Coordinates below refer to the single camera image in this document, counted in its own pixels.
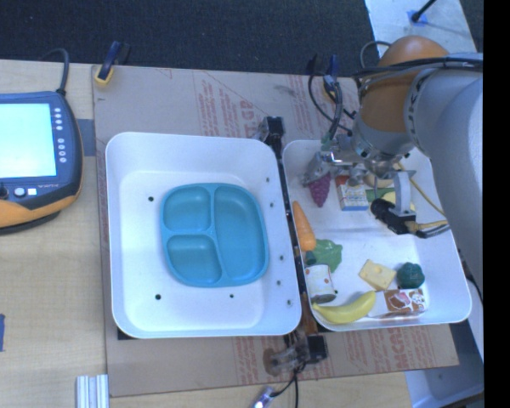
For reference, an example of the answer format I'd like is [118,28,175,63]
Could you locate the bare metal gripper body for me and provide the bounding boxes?
[317,135,409,178]

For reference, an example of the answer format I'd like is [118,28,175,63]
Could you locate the small white and blue carton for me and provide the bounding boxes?
[336,184,371,212]

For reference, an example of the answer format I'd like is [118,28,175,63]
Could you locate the purple grapes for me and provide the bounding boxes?
[309,172,332,208]

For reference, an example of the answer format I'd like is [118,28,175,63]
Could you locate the thin black rod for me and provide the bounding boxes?
[274,140,314,336]

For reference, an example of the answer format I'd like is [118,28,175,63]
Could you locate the orange carrot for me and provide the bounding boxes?
[292,201,317,252]

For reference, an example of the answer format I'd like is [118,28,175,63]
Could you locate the white plastic tray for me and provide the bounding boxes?
[281,139,473,333]
[105,132,303,339]

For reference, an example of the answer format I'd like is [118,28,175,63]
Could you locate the green lettuce leaf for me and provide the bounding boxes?
[304,239,343,274]

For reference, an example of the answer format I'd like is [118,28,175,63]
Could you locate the yellow cheese wedge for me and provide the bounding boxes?
[358,258,398,292]

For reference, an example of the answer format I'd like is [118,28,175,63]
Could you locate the white can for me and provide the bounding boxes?
[304,263,337,304]

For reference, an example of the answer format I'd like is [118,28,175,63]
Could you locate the dark green broccoli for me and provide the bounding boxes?
[396,262,425,290]

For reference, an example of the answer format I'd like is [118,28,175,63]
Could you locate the blue divided plate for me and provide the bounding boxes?
[160,183,269,288]

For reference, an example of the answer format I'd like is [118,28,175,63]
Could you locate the white and brown carton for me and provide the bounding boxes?
[371,287,429,318]

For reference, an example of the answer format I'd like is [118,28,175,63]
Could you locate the yellow banana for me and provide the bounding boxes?
[311,290,377,325]

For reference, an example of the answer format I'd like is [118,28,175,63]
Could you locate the brown cardboard board red print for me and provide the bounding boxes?
[91,65,461,398]

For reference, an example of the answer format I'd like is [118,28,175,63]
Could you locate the black cylinder on white bracket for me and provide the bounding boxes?
[370,170,418,235]

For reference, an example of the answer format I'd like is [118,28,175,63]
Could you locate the black block with thin wires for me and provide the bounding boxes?
[258,116,286,145]
[306,334,328,364]

